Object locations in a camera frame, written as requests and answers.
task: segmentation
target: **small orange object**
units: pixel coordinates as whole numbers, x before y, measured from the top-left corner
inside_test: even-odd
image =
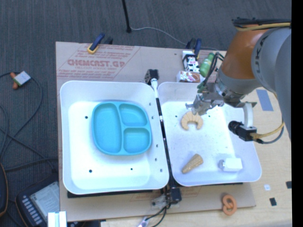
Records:
[[[223,212],[226,215],[232,215],[237,210],[237,202],[235,198],[229,194],[222,198]]]
[[[11,72],[10,76],[11,76],[11,78],[15,78],[16,74],[14,72]],[[18,88],[18,84],[14,81],[14,83],[13,83],[13,89],[16,90],[17,88]]]

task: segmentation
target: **metal pole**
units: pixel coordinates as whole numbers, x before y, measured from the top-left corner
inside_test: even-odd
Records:
[[[127,31],[128,33],[130,33],[130,32],[132,31],[132,29],[131,29],[131,27],[129,26],[129,20],[128,20],[128,14],[127,14],[127,9],[126,9],[125,0],[122,0],[122,4],[123,4],[125,19],[126,19],[126,25],[127,25],[126,31]]]

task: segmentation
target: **white tray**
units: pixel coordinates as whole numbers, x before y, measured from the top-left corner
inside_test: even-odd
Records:
[[[197,92],[196,83],[165,82],[158,93],[164,120],[172,174],[182,186],[222,183],[253,182],[261,177],[261,166],[252,141],[243,141],[228,130],[228,123],[244,122],[243,109],[228,105],[208,110],[202,116],[204,124],[197,130],[189,124],[189,130],[181,127],[182,116],[189,111],[185,103],[192,104]],[[183,166],[198,153],[204,163],[184,174]],[[238,172],[225,172],[219,161],[240,158],[243,168]]]
[[[63,183],[74,194],[160,189],[169,180],[153,89],[144,83],[69,81],[60,90]],[[134,102],[146,110],[152,142],[142,154],[102,153],[91,133],[94,107],[107,100]]]

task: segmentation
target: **sticker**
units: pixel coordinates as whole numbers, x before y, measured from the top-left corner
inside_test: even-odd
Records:
[[[256,89],[259,101],[263,111],[273,111],[273,106],[269,100],[269,96],[266,90],[263,89]]]
[[[81,46],[57,69],[58,79],[111,81],[139,51],[135,46],[100,44],[94,54]]]
[[[264,188],[265,188],[266,191],[270,191],[270,186],[268,184],[265,184]]]

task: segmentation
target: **yellow cable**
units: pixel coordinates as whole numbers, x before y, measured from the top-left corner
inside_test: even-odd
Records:
[[[263,137],[266,137],[266,136],[269,136],[269,135],[272,135],[274,133],[277,133],[278,131],[280,131],[282,129],[282,127],[285,125],[284,121],[282,121],[281,125],[275,129],[274,131],[271,131],[269,133],[265,133],[265,134],[258,134],[258,133],[250,133],[250,136],[253,138],[253,140],[256,140],[256,139],[261,139]]]
[[[267,29],[267,28],[289,27],[289,26],[290,26],[290,23],[275,23],[275,24],[258,25],[258,26],[252,26],[252,27],[238,27],[238,26],[235,26],[235,27],[239,31],[249,31],[249,30],[256,30],[256,29]]]

